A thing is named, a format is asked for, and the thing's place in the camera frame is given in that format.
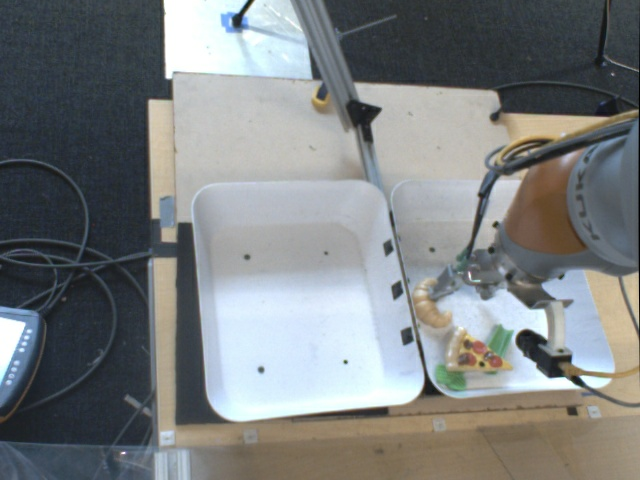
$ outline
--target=black carpet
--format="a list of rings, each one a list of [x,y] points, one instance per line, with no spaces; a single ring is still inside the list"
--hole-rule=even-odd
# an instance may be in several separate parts
[[[326,0],[342,31],[397,14],[346,37],[354,78],[484,87],[556,80],[638,98],[638,76],[596,55],[604,0]],[[607,53],[638,65],[639,0],[613,0]],[[0,0],[0,160],[34,158],[66,171],[91,211],[89,245],[110,256],[150,244],[146,102],[170,97],[164,80],[162,0]],[[505,92],[511,112],[593,114],[604,97],[558,88]],[[80,206],[44,171],[0,170],[0,240],[78,241]],[[146,284],[145,262],[132,266]],[[0,268],[0,304],[34,288]],[[115,346],[87,382],[0,425],[0,440],[108,444],[150,389],[147,311],[117,273],[105,274],[119,308]],[[41,286],[48,278],[40,276]],[[68,384],[108,338],[107,300],[90,281],[69,290],[49,318],[43,363],[25,405]],[[139,418],[122,442],[138,444]]]

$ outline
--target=pizza slice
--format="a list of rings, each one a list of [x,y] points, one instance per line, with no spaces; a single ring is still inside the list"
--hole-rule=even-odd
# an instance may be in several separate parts
[[[508,361],[462,327],[456,328],[447,347],[446,368],[450,372],[513,370]]]

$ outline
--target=empty white tray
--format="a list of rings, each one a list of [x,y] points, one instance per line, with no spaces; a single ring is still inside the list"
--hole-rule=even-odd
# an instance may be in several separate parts
[[[249,421],[420,394],[424,371],[378,189],[214,184],[196,194],[192,217],[206,391],[218,414]]]
[[[496,183],[476,248],[491,245],[495,233],[491,223],[503,219],[519,183],[515,180]],[[391,204],[411,290],[425,277],[437,277],[467,245],[479,186],[479,181],[406,181],[395,187]],[[566,344],[573,351],[574,364],[587,370],[613,371],[611,349],[584,272],[568,272],[562,281],[553,280],[545,283],[544,287],[558,299],[574,300],[565,311]],[[454,325],[465,327],[481,340],[488,338],[496,324],[515,331],[506,354],[506,359],[514,366],[513,371],[499,372],[497,375],[465,373],[467,390],[453,391],[439,385],[435,374],[436,366],[444,363],[451,330],[447,332],[419,324],[427,373],[443,393],[456,398],[470,398],[577,389],[566,379],[545,377],[515,345],[515,336],[522,329],[532,329],[547,336],[544,311],[527,309],[506,290],[499,290],[495,297],[483,301],[472,287],[466,285],[441,299],[438,308],[451,311]],[[602,387],[608,382],[608,379],[589,378],[589,384],[593,387]]]

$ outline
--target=yellow cable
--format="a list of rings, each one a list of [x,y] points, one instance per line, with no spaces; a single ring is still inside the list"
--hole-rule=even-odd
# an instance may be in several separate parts
[[[496,165],[502,165],[504,163],[504,159],[509,153],[512,153],[515,149],[520,149],[518,153],[524,153],[526,151],[530,151],[534,147],[542,147],[550,142],[561,142],[563,140],[573,139],[575,137],[579,137],[580,135],[585,135],[587,133],[591,133],[596,130],[600,130],[606,126],[611,126],[613,124],[617,124],[623,121],[630,121],[632,119],[638,118],[637,110],[629,110],[628,112],[623,112],[622,114],[617,114],[615,116],[611,116],[607,118],[605,121],[599,121],[594,124],[590,124],[579,130],[565,133],[560,137],[539,137],[539,136],[529,136],[522,137],[520,139],[516,139],[507,146],[505,146],[502,151],[498,154],[496,159]]]
[[[580,377],[581,375],[586,375],[587,377],[601,377],[605,379],[621,379],[623,377],[630,377],[631,375],[635,375],[640,372],[640,365],[635,368],[631,368],[631,370],[626,370],[624,372],[592,372],[590,370],[583,370],[571,363],[562,363],[560,364],[560,368],[565,373],[567,377]]]

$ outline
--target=wooden table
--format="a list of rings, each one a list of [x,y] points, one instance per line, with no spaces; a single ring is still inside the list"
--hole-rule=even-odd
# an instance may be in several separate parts
[[[252,83],[256,90],[248,93],[247,88]],[[318,129],[326,133],[329,122],[326,119],[331,116],[314,117],[306,114],[315,112],[309,102],[314,82],[270,82],[245,77],[184,75],[184,78],[178,76],[177,82],[174,81],[174,99],[176,106],[182,99],[181,104],[197,117],[197,106],[206,107],[209,104],[207,98],[211,96],[210,91],[222,91],[229,95],[229,91],[234,91],[236,86],[240,91],[237,97],[243,99],[246,109],[251,109],[252,105],[268,105],[261,91],[265,88],[271,91],[272,103],[277,105],[274,110],[276,115],[263,119],[272,119],[277,123],[277,113],[283,107],[284,115],[290,115],[286,114],[292,112],[287,105],[298,105],[299,108],[294,110],[302,115],[296,116],[296,119],[301,122],[306,122],[305,119],[309,122],[323,120]],[[468,178],[480,178],[483,174],[481,159],[491,149],[489,146],[495,147],[496,143],[532,133],[570,131],[598,119],[510,114],[503,115],[500,122],[494,124],[489,122],[488,115],[497,108],[498,99],[488,91],[380,84],[359,84],[358,90],[364,101],[380,104],[382,100],[381,106],[385,109],[375,128],[381,171],[388,183],[385,192],[401,179],[410,177],[455,179],[464,173]],[[189,91],[199,95],[196,98],[200,100],[205,98],[204,103],[190,101]],[[180,200],[181,195],[186,199],[185,194],[193,191],[194,187],[202,186],[199,184],[202,180],[197,177],[197,164],[201,160],[196,154],[201,149],[185,151],[189,145],[180,142],[185,141],[180,134],[185,133],[185,126],[192,126],[189,123],[194,117],[185,120],[184,115],[178,116],[182,124],[178,120],[174,124],[172,101],[152,100],[148,110],[152,218],[160,217],[159,201],[162,197],[177,196],[177,220],[182,222],[189,219],[186,208],[190,199],[185,203]],[[220,116],[205,116],[203,119],[202,126],[207,127],[211,126],[208,120],[215,121]],[[247,136],[251,137],[256,133],[251,128],[255,124],[247,124],[247,121],[230,118],[228,122],[219,123],[215,131],[233,133],[227,130],[228,126],[245,126],[249,128]],[[353,177],[354,172],[355,176],[361,176],[355,141],[346,146],[336,146],[341,144],[339,141],[344,139],[344,134],[337,124],[337,118],[333,121],[330,126],[339,135],[338,142],[329,140],[327,147],[334,149],[320,162],[327,162],[325,167],[336,179]],[[198,136],[193,130],[189,133]],[[278,129],[271,133],[281,135],[287,131]],[[305,149],[303,155],[313,157],[309,152],[314,153],[314,149],[324,144],[322,142],[319,145],[313,133],[309,131],[306,134],[308,140],[296,146]],[[257,147],[261,147],[260,137],[256,137],[256,142]],[[286,142],[283,144],[279,147],[286,147]],[[197,147],[208,146],[202,142]],[[327,161],[336,152],[341,155],[336,159],[344,167],[341,171],[335,170]],[[410,164],[410,159],[419,161]],[[264,179],[270,175],[263,169],[260,177]],[[220,181],[215,173],[207,176],[212,177],[207,182]],[[163,242],[175,242],[176,228],[162,228],[161,238]],[[624,308],[617,280],[595,273],[589,273],[588,280],[616,368],[624,370],[635,366],[638,361],[637,335]],[[434,478],[460,478],[463,475],[472,478],[532,478],[526,476],[525,472],[546,471],[554,478],[570,478],[567,476],[569,474],[578,478],[598,478],[597,475],[590,475],[605,470],[618,471],[621,475],[636,472],[638,460],[635,450],[640,441],[640,432],[636,431],[640,422],[637,411],[582,396],[578,391],[468,400],[422,397],[407,406],[391,408],[388,416],[375,418],[336,417],[248,424],[176,425],[175,258],[154,258],[152,281],[157,432],[161,444],[189,448],[215,447],[206,453],[192,455],[193,471],[198,471],[202,477],[425,478],[431,472]],[[627,279],[626,284],[631,300],[635,301],[637,314],[637,275]],[[638,399],[638,377],[616,380],[604,391],[625,400]],[[602,418],[590,418],[587,406],[596,406]]]

